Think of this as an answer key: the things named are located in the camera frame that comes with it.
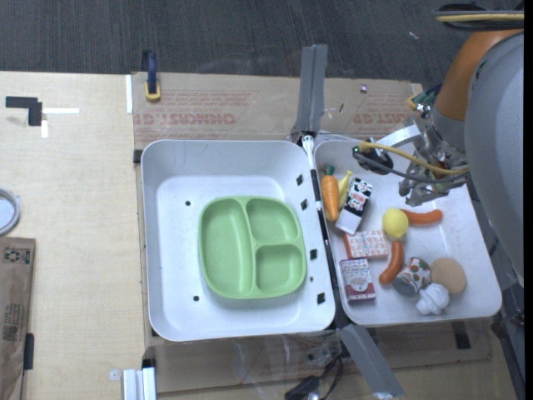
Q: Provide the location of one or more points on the orange sausage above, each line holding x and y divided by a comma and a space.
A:
424, 217
393, 265

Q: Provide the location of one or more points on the red and white carton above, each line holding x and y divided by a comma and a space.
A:
357, 279

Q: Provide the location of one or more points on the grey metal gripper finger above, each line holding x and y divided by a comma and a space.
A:
420, 198
407, 186

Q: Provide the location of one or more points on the black cylinder on white bracket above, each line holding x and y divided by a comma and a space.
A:
375, 158

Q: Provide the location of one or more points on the orange and white box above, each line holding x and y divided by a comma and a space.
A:
366, 245

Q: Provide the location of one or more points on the white plastic tray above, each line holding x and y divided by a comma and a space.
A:
175, 223
458, 240

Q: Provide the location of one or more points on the brown paper packet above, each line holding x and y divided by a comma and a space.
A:
14, 306

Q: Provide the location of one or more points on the white garlic bulb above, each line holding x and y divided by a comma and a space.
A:
433, 300

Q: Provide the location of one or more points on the black and white milk carton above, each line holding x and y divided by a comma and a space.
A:
354, 206

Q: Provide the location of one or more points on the white can with tomato print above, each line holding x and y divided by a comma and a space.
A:
412, 276

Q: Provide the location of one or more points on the orange carrot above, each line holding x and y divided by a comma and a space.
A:
330, 196

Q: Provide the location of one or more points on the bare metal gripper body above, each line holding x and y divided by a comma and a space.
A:
437, 161

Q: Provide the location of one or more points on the brown cardboard board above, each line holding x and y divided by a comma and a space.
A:
250, 106

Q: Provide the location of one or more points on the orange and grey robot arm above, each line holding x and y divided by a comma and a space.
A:
495, 140

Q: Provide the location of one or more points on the yellow banana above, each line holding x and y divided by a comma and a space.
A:
344, 183

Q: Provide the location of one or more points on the green divided plate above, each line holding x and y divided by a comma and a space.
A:
225, 244

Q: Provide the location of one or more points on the yellow lemon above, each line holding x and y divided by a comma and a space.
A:
395, 222

